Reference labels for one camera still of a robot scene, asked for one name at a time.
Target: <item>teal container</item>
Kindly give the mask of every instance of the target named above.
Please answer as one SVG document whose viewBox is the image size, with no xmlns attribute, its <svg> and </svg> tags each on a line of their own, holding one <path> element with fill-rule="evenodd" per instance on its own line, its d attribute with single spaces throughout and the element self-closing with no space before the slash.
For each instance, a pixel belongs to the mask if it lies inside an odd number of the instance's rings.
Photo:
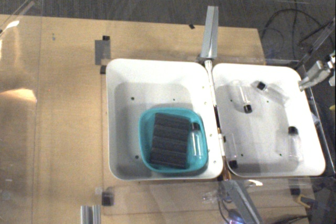
<svg viewBox="0 0 336 224">
<path fill-rule="evenodd" d="M 152 138 L 156 113 L 165 113 L 174 116 L 183 116 L 196 122 L 200 126 L 197 134 L 190 133 L 187 141 L 186 169 L 171 168 L 163 165 L 149 163 L 152 148 Z M 158 173 L 187 173 L 197 171 L 205 166 L 208 160 L 208 149 L 203 122 L 194 111 L 184 108 L 153 108 L 143 112 L 139 119 L 140 151 L 144 164 L 152 171 Z"/>
</svg>

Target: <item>teal bowl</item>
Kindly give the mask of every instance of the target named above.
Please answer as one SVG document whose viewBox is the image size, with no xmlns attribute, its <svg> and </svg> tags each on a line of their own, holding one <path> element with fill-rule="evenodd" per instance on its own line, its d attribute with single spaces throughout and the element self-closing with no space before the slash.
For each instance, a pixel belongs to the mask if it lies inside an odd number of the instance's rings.
<svg viewBox="0 0 336 224">
<path fill-rule="evenodd" d="M 191 135 L 188 136 L 187 140 L 187 158 L 186 158 L 186 169 L 172 168 L 163 165 L 156 165 L 149 163 L 150 152 L 152 148 L 152 138 L 154 130 L 154 121 L 156 113 L 165 113 L 175 116 L 183 116 L 188 118 L 190 122 L 197 122 L 200 126 L 198 131 L 198 153 L 194 154 L 194 141 Z M 194 111 L 183 108 L 153 108 L 146 110 L 142 113 L 139 119 L 139 142 L 140 151 L 144 164 L 152 171 L 158 173 L 187 173 L 194 172 L 204 167 L 208 160 L 208 149 L 206 144 L 206 137 L 203 122 L 200 116 L 198 116 Z"/>
</svg>

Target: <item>white tray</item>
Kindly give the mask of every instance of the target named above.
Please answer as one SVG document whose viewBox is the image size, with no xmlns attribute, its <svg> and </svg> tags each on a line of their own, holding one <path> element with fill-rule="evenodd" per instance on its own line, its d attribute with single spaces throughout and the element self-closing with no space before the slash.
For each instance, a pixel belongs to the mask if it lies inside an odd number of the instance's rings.
<svg viewBox="0 0 336 224">
<path fill-rule="evenodd" d="M 234 138 L 238 168 L 232 172 L 245 177 L 318 176 L 325 169 L 320 142 L 300 76 L 287 67 L 221 63 L 214 67 L 216 100 L 221 128 L 229 141 Z M 231 102 L 229 87 L 234 80 L 251 84 L 262 81 L 280 87 L 289 97 L 284 107 L 251 89 L 253 112 L 239 112 Z M 288 158 L 288 127 L 295 126 L 301 138 L 303 161 Z"/>
<path fill-rule="evenodd" d="M 210 179 L 223 168 L 215 113 L 206 70 L 193 62 L 116 59 L 107 66 L 109 164 L 124 180 Z M 138 121 L 154 107 L 191 109 L 201 116 L 209 149 L 204 169 L 189 174 L 160 174 L 142 162 Z"/>
</svg>

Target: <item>wooden table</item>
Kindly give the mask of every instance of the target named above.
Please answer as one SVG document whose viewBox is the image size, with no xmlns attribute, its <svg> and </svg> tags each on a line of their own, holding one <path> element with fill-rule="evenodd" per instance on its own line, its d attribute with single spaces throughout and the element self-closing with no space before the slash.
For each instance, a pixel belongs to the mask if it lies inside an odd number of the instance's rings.
<svg viewBox="0 0 336 224">
<path fill-rule="evenodd" d="M 36 18 L 25 20 L 36 25 Z M 94 63 L 94 43 L 103 35 L 111 38 L 113 58 L 193 61 L 201 50 L 204 26 L 48 17 L 41 23 L 36 136 L 34 147 L 27 150 L 34 159 L 26 162 L 34 168 L 33 223 L 80 223 L 80 206 L 100 204 L 96 193 L 108 186 L 114 188 L 116 204 L 102 209 L 103 224 L 223 222 L 216 204 L 201 201 L 200 194 L 216 186 L 213 182 L 158 185 L 114 178 L 108 168 L 106 84 Z M 24 42 L 27 48 L 37 46 Z M 220 27 L 218 54 L 264 58 L 258 31 L 247 28 Z M 284 180 L 269 182 L 277 188 L 252 194 L 267 221 L 284 213 L 305 214 Z M 168 201 L 162 199 L 172 192 Z M 190 203 L 179 204 L 188 195 L 194 197 Z"/>
</svg>

